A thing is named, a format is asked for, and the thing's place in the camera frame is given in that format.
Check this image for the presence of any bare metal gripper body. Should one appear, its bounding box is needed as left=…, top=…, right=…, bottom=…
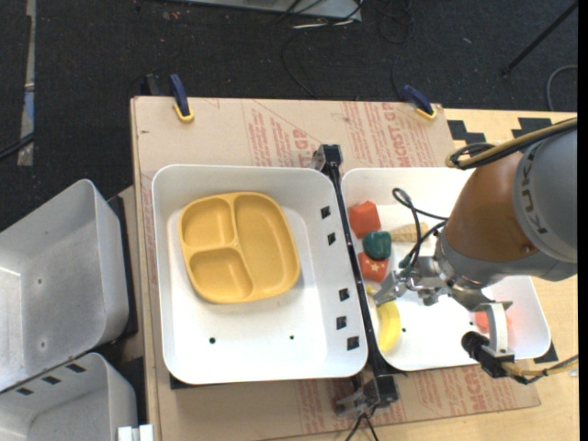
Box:
left=403, top=254, right=495, bottom=312

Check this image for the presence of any yellow banana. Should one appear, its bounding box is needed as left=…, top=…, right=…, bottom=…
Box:
left=365, top=284, right=402, bottom=354

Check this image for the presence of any white plastic tray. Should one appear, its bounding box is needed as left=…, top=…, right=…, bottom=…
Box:
left=151, top=163, right=369, bottom=386
left=0, top=352, right=140, bottom=441
left=0, top=178, right=130, bottom=393
left=340, top=166, right=552, bottom=373

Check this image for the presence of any beige waffle cone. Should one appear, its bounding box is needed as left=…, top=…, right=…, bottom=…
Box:
left=390, top=221, right=430, bottom=244

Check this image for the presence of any green pepper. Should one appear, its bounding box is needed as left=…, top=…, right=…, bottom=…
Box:
left=361, top=230, right=393, bottom=262

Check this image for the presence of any thin black rod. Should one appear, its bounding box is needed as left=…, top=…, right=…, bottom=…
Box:
left=327, top=163, right=391, bottom=385

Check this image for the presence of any small orange red toy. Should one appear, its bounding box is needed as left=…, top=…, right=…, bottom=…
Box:
left=473, top=308, right=513, bottom=335

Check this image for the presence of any orange red block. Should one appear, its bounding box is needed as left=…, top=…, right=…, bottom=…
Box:
left=347, top=199, right=383, bottom=240

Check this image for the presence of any yellow divided plate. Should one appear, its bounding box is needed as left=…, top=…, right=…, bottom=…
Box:
left=177, top=191, right=302, bottom=305

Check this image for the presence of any brown cardboard board, red print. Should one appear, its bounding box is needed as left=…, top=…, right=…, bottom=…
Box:
left=130, top=95, right=542, bottom=441

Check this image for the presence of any black cylinder on white bracket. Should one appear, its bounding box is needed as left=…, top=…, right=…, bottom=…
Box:
left=460, top=301, right=516, bottom=379

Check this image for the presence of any black block with thin wires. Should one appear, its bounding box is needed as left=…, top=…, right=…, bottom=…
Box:
left=334, top=374, right=400, bottom=416
left=311, top=143, right=345, bottom=174

